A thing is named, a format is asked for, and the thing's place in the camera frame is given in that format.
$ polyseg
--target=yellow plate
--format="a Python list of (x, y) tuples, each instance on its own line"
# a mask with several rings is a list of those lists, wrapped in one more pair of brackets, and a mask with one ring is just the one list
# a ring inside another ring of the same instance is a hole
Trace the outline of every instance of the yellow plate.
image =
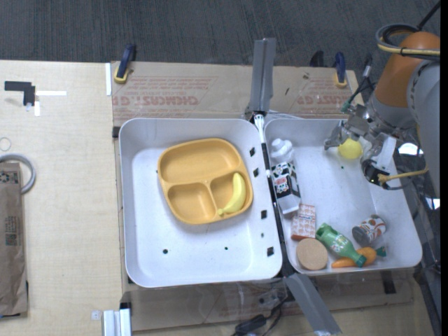
[[(180, 221), (205, 224), (243, 213), (253, 199), (251, 179), (237, 149), (224, 139), (198, 139), (172, 146), (161, 154), (157, 172), (169, 208)], [(243, 207), (218, 215), (233, 192), (233, 174), (246, 184)]]

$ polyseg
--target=white cord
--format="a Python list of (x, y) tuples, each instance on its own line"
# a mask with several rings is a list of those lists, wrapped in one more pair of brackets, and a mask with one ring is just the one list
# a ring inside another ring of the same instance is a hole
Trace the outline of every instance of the white cord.
[(34, 185), (34, 182), (36, 180), (36, 170), (33, 166), (33, 164), (29, 161), (28, 158), (26, 158), (23, 154), (19, 154), (19, 153), (7, 153), (7, 154), (3, 154), (0, 155), (0, 162), (6, 162), (8, 160), (16, 160), (19, 162), (24, 163), (29, 170), (31, 171), (31, 177), (29, 178), (29, 181), (27, 184), (25, 184), (22, 187), (21, 193), (25, 194), (26, 192), (28, 192), (32, 186)]

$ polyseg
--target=green soda bottle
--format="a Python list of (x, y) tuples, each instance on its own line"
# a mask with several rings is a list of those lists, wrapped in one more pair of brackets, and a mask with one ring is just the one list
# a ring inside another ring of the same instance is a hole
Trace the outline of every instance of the green soda bottle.
[(367, 260), (364, 255), (358, 254), (349, 239), (323, 223), (316, 231), (316, 239), (340, 256), (352, 259), (357, 266), (362, 267)]

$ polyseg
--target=yellow ball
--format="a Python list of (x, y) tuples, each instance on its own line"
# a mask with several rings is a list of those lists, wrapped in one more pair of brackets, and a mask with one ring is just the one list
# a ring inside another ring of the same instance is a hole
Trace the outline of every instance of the yellow ball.
[(360, 157), (363, 154), (363, 147), (359, 141), (348, 138), (343, 144), (337, 147), (339, 154), (349, 160)]

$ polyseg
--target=blue clamp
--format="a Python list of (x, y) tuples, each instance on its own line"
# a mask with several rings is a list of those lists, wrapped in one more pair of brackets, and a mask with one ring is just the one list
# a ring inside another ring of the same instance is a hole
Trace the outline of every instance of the blue clamp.
[(345, 78), (345, 59), (342, 52), (336, 53), (335, 56), (335, 84), (339, 88), (345, 88), (347, 86), (347, 79)]
[(127, 80), (127, 75), (129, 73), (129, 69), (127, 68), (127, 64), (129, 61), (132, 61), (134, 59), (135, 54), (135, 45), (134, 44), (128, 44), (126, 45), (125, 52), (123, 53), (123, 56), (121, 57), (120, 66), (118, 66), (115, 69), (115, 72), (113, 74), (113, 80), (116, 83), (125, 83)]

